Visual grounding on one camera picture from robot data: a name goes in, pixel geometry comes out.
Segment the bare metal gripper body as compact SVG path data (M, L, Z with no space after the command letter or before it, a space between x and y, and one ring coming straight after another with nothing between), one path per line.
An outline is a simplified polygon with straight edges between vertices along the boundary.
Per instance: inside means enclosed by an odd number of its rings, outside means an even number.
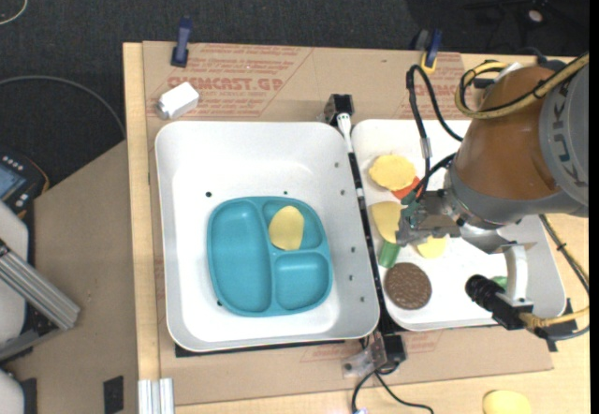
M499 253L504 249L504 238L498 232L502 226L469 210L461 201L446 190L427 191L419 204L422 212L417 239L411 244L422 244L430 237L441 239L461 238L486 254Z

